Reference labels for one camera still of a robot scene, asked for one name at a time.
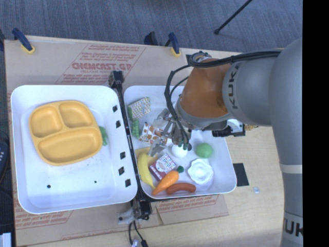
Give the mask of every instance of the cardboard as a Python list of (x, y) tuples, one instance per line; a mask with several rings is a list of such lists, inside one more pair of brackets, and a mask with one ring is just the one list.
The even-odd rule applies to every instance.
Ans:
[[(80, 41), (27, 36), (35, 47), (31, 55), (21, 49), (19, 41), (5, 41), (9, 128), (12, 140), (10, 95), (20, 85), (84, 84), (107, 85), (112, 70), (122, 70), (123, 90), (132, 85), (165, 85), (171, 70), (187, 64), (186, 55), (199, 49), (181, 48), (181, 56), (171, 54), (169, 47)], [(214, 58), (235, 55), (233, 52), (207, 51)], [(186, 77), (191, 68), (175, 76), (172, 85)], [(15, 169), (15, 160), (11, 160)], [(117, 214), (127, 211), (130, 203), (76, 209), (33, 215), (17, 199), (15, 172), (13, 178), (16, 245), (25, 246), (93, 235), (110, 234), (128, 229), (119, 224)], [(228, 215), (223, 195), (152, 202), (153, 212), (140, 227)]]

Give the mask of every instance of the yellow clamp tip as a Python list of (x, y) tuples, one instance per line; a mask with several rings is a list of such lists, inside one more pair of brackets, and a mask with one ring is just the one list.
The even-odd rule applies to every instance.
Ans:
[(35, 52), (35, 47), (33, 47), (31, 45), (32, 49), (30, 51), (27, 50), (26, 47), (24, 47), (23, 45), (21, 45), (21, 48), (27, 53), (27, 54), (33, 54)]
[(172, 53), (172, 55), (174, 55), (174, 56), (177, 57), (177, 58), (181, 55), (180, 50), (179, 50), (179, 53), (177, 54), (177, 53), (175, 52), (175, 50), (174, 50), (173, 47), (170, 49), (170, 52)]

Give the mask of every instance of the green lime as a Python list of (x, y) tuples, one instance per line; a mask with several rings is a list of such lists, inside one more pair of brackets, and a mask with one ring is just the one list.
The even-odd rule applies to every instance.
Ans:
[(196, 147), (195, 152), (200, 158), (209, 158), (212, 155), (212, 147), (210, 144), (201, 143)]

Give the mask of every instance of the banana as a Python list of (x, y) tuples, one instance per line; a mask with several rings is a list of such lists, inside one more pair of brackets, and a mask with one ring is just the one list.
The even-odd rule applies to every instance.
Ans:
[(137, 159), (138, 172), (140, 175), (140, 179), (146, 184), (150, 185), (152, 189), (155, 189), (155, 186), (153, 185), (153, 181), (152, 181), (152, 176), (149, 171), (148, 158), (149, 155), (144, 152), (138, 155), (138, 159)]

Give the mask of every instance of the toy sausage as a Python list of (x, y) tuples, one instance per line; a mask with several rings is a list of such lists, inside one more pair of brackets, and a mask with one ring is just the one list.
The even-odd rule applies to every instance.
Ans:
[(196, 186), (190, 183), (175, 183), (166, 189), (167, 194), (171, 195), (177, 191), (186, 190), (189, 192), (195, 192)]

